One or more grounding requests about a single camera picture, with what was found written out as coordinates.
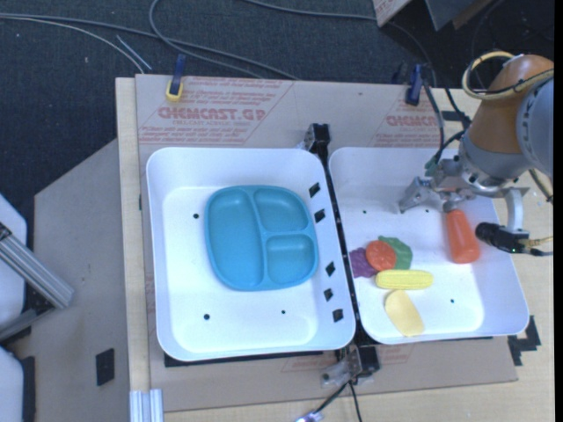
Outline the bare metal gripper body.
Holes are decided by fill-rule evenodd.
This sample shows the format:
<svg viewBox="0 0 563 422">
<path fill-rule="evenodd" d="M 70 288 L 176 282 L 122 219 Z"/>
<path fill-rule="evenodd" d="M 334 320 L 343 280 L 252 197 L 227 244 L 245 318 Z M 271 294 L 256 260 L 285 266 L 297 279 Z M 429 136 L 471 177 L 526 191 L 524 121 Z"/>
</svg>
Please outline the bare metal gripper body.
<svg viewBox="0 0 563 422">
<path fill-rule="evenodd" d="M 529 187 L 512 186 L 508 178 L 497 178 L 464 158 L 443 158 L 432 173 L 432 190 L 447 200 L 472 200 L 477 196 L 506 198 L 515 192 L 524 196 Z"/>
</svg>

